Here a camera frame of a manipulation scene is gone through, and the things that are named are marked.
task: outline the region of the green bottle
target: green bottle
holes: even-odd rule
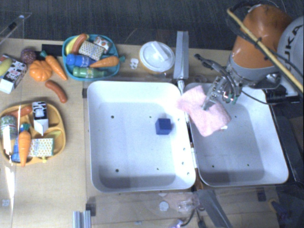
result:
[[[99,77],[105,77],[106,71],[100,71],[93,67],[75,66],[73,68],[73,75],[75,77],[80,77],[80,78],[99,78]]]

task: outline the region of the yellow tray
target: yellow tray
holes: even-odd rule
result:
[[[21,105],[21,108],[23,108],[27,105],[31,105],[31,104],[23,104],[23,105]],[[17,110],[18,108],[19,108],[19,105],[7,108],[6,110],[4,110],[1,113],[0,118],[2,116],[4,116],[6,113]],[[60,154],[63,151],[63,149],[65,148],[65,146],[66,146],[66,132],[65,132],[63,122],[62,122],[62,118],[60,116],[59,111],[51,104],[47,104],[47,116],[48,116],[48,126],[49,126],[49,128],[46,130],[44,135],[47,135],[48,133],[50,133],[52,131],[55,131],[55,130],[60,130],[61,131],[61,134],[54,140],[53,156],[47,157],[47,159],[51,159],[51,158],[55,157],[56,155]],[[43,138],[43,136],[41,136],[41,134],[38,133],[34,129],[33,112],[31,112],[30,114],[20,118],[20,125],[24,124],[24,123],[30,124],[29,132],[32,136],[32,139]],[[4,156],[4,158],[7,161],[10,161],[9,155],[7,155],[5,153],[2,141],[0,141],[0,146],[1,146],[1,153]],[[40,157],[28,157],[26,164],[27,165],[28,164],[35,164],[35,163],[39,163],[39,162],[43,162],[43,159],[40,158]],[[21,165],[18,162],[13,162],[12,161],[12,163],[14,163],[16,165]]]

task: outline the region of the white round container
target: white round container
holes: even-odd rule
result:
[[[175,56],[171,48],[158,41],[150,41],[144,44],[140,49],[139,58],[143,66],[154,74],[168,71],[175,62]]]

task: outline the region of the blue cube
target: blue cube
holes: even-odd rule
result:
[[[157,135],[168,135],[171,128],[171,120],[168,118],[159,118],[155,123],[156,134]]]

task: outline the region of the sausage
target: sausage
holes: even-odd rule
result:
[[[20,109],[20,114],[19,114],[19,109],[18,109],[18,110],[6,113],[6,115],[11,115],[18,119],[19,115],[20,115],[20,117],[26,116],[26,115],[30,114],[32,112],[32,110],[33,109],[32,109],[31,105],[26,105],[25,107]]]
[[[77,38],[77,40],[75,41],[73,47],[72,47],[72,51],[71,53],[73,54],[78,54],[79,48],[81,46],[81,44],[87,39],[86,34],[80,34]]]
[[[67,102],[66,93],[63,91],[63,89],[57,83],[55,83],[52,80],[48,80],[48,81],[46,81],[45,86],[47,88],[53,90],[57,94],[61,103]]]

